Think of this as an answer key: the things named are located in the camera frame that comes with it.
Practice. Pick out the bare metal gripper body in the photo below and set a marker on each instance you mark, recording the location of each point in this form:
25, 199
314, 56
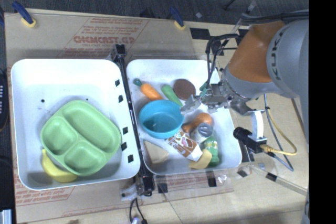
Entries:
219, 98

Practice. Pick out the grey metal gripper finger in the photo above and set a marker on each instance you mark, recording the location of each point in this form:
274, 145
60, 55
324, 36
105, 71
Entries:
194, 100
187, 107

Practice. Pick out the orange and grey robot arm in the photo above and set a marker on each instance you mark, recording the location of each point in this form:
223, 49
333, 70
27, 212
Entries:
262, 60

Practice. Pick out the brown round biscuit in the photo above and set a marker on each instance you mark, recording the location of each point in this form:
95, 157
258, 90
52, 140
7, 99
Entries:
183, 87

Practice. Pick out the orange toy drumstick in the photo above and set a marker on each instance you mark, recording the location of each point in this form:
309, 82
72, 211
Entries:
203, 118

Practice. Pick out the green toy cucumber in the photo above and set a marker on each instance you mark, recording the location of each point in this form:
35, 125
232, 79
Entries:
170, 94

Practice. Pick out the small silver can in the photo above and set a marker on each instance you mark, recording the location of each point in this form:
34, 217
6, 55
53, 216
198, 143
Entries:
204, 130

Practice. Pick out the blue bowl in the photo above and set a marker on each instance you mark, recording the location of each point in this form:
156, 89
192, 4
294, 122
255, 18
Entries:
160, 131

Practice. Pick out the brown and white carton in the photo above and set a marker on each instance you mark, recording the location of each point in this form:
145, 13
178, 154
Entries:
185, 145

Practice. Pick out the orange carrot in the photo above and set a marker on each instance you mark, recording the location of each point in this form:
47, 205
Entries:
151, 91

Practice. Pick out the white plastic tray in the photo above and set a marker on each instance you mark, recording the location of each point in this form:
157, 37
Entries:
162, 73
65, 78

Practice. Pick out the green bottle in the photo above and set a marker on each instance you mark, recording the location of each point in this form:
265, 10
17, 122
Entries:
212, 148

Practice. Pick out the beige bread slice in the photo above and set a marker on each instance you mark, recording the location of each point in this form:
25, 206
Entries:
156, 153

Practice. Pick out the yellow curved toy food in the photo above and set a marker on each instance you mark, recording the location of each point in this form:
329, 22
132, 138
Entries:
202, 161

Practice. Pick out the green divided plate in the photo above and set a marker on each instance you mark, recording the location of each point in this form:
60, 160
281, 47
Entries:
86, 123

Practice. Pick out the brown cardboard board, red print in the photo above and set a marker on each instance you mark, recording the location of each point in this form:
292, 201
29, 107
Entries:
65, 39

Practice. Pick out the yellow banana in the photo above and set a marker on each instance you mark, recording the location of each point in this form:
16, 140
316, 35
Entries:
56, 173

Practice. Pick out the black cylinder on white bracket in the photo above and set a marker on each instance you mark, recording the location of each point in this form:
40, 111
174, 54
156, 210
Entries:
249, 137

